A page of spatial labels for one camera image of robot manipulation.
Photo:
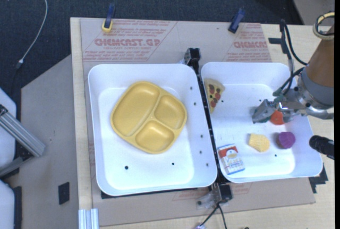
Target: toy pizza slice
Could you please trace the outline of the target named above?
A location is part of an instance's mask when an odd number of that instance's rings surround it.
[[[213,79],[204,79],[209,110],[212,113],[225,90],[223,84]]]

